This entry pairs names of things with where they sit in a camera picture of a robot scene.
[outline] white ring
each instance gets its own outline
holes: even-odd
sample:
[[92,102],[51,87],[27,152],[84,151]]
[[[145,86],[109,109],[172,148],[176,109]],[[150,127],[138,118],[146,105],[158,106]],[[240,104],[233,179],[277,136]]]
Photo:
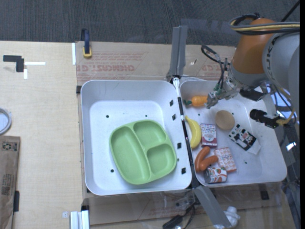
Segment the white ring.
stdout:
[[7,130],[10,128],[11,125],[11,117],[9,112],[7,112],[6,110],[0,108],[0,113],[4,113],[4,115],[7,117],[8,119],[8,123],[6,124],[6,126],[4,127],[4,129],[0,130],[0,135],[4,134],[7,132]]

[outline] dark background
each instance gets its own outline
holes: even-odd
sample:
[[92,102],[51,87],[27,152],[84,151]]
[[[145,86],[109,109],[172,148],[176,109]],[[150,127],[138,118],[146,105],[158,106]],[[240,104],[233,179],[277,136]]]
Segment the dark background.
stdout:
[[[98,42],[171,44],[188,25],[187,44],[236,46],[228,21],[258,12],[280,21],[298,0],[0,0],[0,40],[75,42],[81,29]],[[286,21],[300,21],[300,7]]]

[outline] yellow banana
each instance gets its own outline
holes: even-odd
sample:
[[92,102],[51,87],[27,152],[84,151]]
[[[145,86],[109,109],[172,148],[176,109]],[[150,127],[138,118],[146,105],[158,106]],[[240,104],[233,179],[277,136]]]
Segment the yellow banana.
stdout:
[[200,144],[201,128],[197,121],[190,119],[187,116],[185,116],[185,119],[186,119],[187,123],[189,124],[191,132],[192,132],[192,138],[190,141],[190,145],[191,145],[191,148],[193,149],[193,148],[196,148]]

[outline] yellow and blue clamp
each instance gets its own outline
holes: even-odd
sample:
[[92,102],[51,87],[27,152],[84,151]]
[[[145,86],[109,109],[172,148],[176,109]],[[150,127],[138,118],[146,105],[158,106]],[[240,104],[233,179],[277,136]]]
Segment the yellow and blue clamp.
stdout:
[[89,31],[87,29],[81,30],[81,41],[85,41],[85,45],[82,48],[82,54],[84,58],[91,58],[92,57],[92,50],[90,47],[90,38],[89,38]]

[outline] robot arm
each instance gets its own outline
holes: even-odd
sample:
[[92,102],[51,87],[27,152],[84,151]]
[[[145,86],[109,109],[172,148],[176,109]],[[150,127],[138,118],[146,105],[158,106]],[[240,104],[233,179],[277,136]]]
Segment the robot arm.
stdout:
[[[299,118],[299,23],[275,23],[254,14],[233,19],[231,24],[237,24],[244,19],[253,21],[249,26],[241,27],[247,31],[243,31],[234,57],[228,64],[229,67],[223,66],[228,70],[228,77],[226,80],[223,79],[224,69],[222,68],[220,81],[214,91],[208,94],[205,106],[211,108],[219,100],[228,100],[238,93],[243,97],[259,101],[268,92],[259,92],[255,89],[257,87],[264,89],[266,83],[272,83],[290,93],[291,102]],[[250,33],[248,28],[259,28],[259,30]],[[220,65],[222,64],[214,51],[206,46],[202,47],[203,53],[204,50],[214,54]]]

